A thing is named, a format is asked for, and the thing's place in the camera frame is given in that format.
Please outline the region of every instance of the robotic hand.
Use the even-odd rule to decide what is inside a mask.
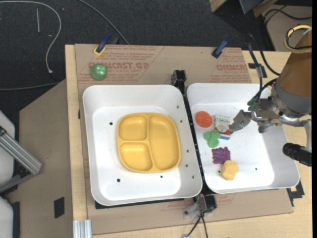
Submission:
[[[296,30],[306,30],[295,48],[290,47],[288,38]],[[303,126],[306,130],[306,146],[286,143],[283,153],[300,163],[312,165],[312,120],[300,120],[312,115],[312,28],[297,26],[290,29],[284,40],[291,50],[283,71],[277,79],[270,81],[263,88],[271,85],[271,95],[261,99],[261,90],[248,102],[249,111],[240,110],[230,125],[230,132],[244,128],[251,120],[259,126],[259,133],[264,133],[272,125],[287,124]]]

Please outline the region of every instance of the white cable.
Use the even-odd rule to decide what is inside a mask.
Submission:
[[[53,73],[53,71],[50,69],[50,66],[49,66],[49,63],[48,63],[48,56],[49,56],[49,52],[51,50],[51,47],[53,46],[54,42],[56,41],[56,39],[58,38],[59,34],[60,34],[60,31],[61,31],[61,19],[60,19],[60,16],[58,14],[58,12],[56,10],[54,10],[52,7],[50,7],[49,5],[45,4],[45,3],[42,3],[42,2],[35,2],[35,1],[0,1],[0,3],[35,3],[35,4],[40,4],[40,5],[43,5],[43,6],[46,6],[47,8],[51,9],[58,17],[58,20],[59,20],[59,29],[58,29],[58,32],[55,36],[55,38],[53,39],[52,43],[50,44],[47,52],[46,52],[46,57],[45,57],[45,62],[46,62],[46,67],[49,71],[49,73]]]

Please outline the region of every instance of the yellow cable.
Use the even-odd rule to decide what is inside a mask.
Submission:
[[[295,27],[292,27],[291,29],[289,29],[286,33],[286,36],[284,38],[284,46],[290,50],[292,53],[298,53],[298,54],[302,54],[302,53],[311,53],[312,52],[312,47],[307,47],[305,49],[298,49],[298,48],[293,48],[291,47],[289,44],[288,44],[288,38],[291,37],[291,35],[297,31],[297,30],[303,30],[303,29],[306,29],[307,31],[308,30],[311,30],[311,26],[309,25],[298,25],[298,26],[295,26]]]

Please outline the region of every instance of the white plastic part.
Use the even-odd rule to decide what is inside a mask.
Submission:
[[[258,84],[195,83],[188,87],[187,96],[193,117],[198,111],[210,115],[230,117],[231,122],[238,112],[248,110],[247,102],[258,92]],[[261,98],[267,98],[265,89]],[[228,147],[231,160],[239,167],[234,180],[221,175],[222,164],[214,164],[211,148],[203,135],[211,128],[194,127],[207,186],[216,193],[276,189],[293,187],[299,182],[299,173],[294,160],[283,154],[287,138],[282,126],[270,126],[260,134],[258,125],[251,121],[245,128],[234,132],[229,140],[219,140],[216,148]]]
[[[0,237],[13,237],[13,208],[2,197],[0,197]]]
[[[0,125],[14,138],[14,124],[0,111]],[[14,171],[14,158],[0,147],[0,186],[12,178]]]
[[[171,85],[91,86],[83,94],[91,191],[106,206],[194,197],[202,179],[181,92]],[[179,165],[163,173],[126,169],[118,155],[116,127],[121,117],[138,112],[169,116],[181,145]]]

